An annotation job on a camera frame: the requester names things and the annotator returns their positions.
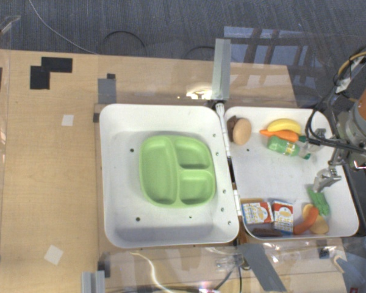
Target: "toy banana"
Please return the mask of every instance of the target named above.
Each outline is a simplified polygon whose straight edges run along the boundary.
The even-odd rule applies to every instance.
[[[272,131],[279,131],[279,130],[291,130],[297,134],[301,134],[301,126],[295,120],[289,120],[288,118],[280,118],[279,120],[272,121],[267,130]]]

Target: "carrot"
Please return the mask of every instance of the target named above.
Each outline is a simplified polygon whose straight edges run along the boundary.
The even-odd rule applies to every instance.
[[[294,234],[304,233],[315,223],[317,217],[318,217],[318,209],[315,207],[311,208],[305,220],[302,223],[298,224],[297,226],[294,226],[293,229]]]
[[[298,141],[298,134],[291,130],[279,130],[279,131],[268,131],[266,129],[259,131],[261,134],[271,137],[277,136],[278,138],[290,141],[290,142],[297,142]]]

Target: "white sticker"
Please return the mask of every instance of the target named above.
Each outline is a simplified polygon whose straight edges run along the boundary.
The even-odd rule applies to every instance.
[[[61,126],[73,126],[74,115],[64,115]]]
[[[45,254],[45,260],[48,262],[51,262],[54,265],[58,265],[61,259],[61,256],[63,255],[63,251],[60,250],[58,247],[55,247],[54,245],[50,245],[49,250]]]

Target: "wooden surface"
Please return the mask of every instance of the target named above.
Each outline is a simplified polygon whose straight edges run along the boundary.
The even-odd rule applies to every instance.
[[[51,73],[50,90],[30,90],[30,66],[40,65],[42,56],[73,58],[73,72]],[[268,72],[275,74],[271,76],[275,78],[267,82],[271,79],[267,77],[263,84],[254,82],[253,76],[249,81],[244,76],[247,70],[259,74],[263,69],[263,66],[233,65],[232,75],[237,76],[232,79],[231,96],[235,96],[236,101],[240,99],[254,105],[260,103],[261,97],[262,104],[275,103],[276,99],[278,105],[295,106],[286,67],[269,68]],[[116,74],[119,102],[203,104],[185,95],[197,89],[208,89],[212,63],[11,52],[0,293],[80,292],[81,273],[96,270],[100,247],[98,229],[102,233],[102,227],[98,225],[92,119],[94,105],[98,102],[98,78],[106,78],[107,73]],[[73,126],[61,125],[65,114],[74,115]],[[50,245],[63,250],[58,266],[44,259]],[[193,275],[202,280],[222,278],[221,273],[214,272],[214,255],[202,254],[204,250],[173,249],[173,255],[167,250],[141,253],[150,255],[156,262],[157,272],[164,270],[160,274],[165,275],[161,280],[166,283],[189,281]],[[138,279],[138,282],[150,281],[149,261],[118,249],[112,257],[118,279],[134,279],[130,285],[136,285]],[[303,268],[300,265],[294,268],[296,262],[292,262],[284,264],[279,272],[285,277],[296,273],[297,280],[293,280],[294,275],[289,277],[291,283],[314,279],[314,275],[309,275],[311,272],[337,273],[330,260],[324,263],[315,257],[302,260]],[[212,269],[206,271],[208,267],[201,261],[206,266],[212,264]],[[254,283],[252,275],[249,278],[247,281]],[[343,288],[341,277],[329,279],[334,288]]]

